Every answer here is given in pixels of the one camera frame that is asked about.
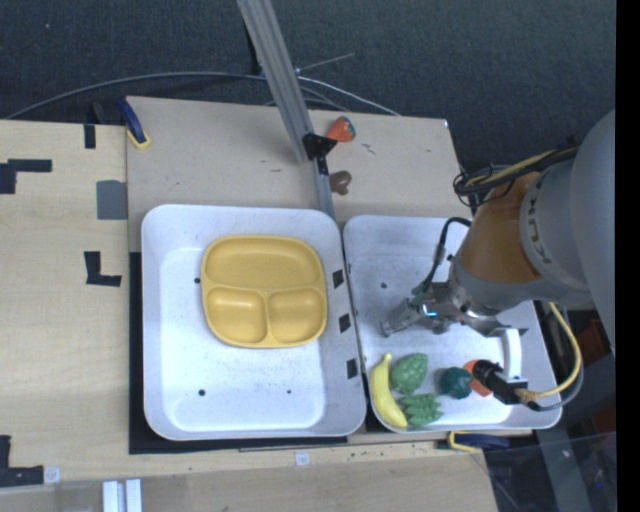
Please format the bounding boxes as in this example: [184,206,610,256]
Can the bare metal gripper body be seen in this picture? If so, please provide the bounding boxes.
[408,280,502,335]

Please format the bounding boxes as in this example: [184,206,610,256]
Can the light green artichoke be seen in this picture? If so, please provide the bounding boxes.
[389,352,430,397]

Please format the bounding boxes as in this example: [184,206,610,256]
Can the white plastic tray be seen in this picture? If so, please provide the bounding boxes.
[342,214,564,434]
[140,203,368,442]

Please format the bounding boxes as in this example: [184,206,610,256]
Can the orange carrot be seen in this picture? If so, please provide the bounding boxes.
[462,359,495,398]

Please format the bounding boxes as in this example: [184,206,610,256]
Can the yellow banana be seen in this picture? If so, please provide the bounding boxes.
[368,352,409,430]

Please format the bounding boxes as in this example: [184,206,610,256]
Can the dark green broccoli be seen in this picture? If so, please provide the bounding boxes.
[438,366,474,401]

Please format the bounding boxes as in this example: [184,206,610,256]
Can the green grapes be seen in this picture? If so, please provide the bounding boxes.
[397,392,445,428]

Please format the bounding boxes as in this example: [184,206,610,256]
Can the yellow divided plate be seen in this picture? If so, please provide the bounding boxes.
[200,234,330,350]

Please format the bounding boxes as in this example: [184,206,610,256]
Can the brown rounded toy food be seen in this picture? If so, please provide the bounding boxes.
[328,169,353,197]

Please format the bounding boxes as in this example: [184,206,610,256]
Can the orange strawberry with green top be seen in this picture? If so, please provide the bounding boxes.
[324,115,357,144]

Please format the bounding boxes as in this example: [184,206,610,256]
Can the pale wood board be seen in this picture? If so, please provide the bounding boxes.
[125,95,534,452]

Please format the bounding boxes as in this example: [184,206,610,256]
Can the black cylinder on white bracket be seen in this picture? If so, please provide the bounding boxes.
[471,326,530,406]

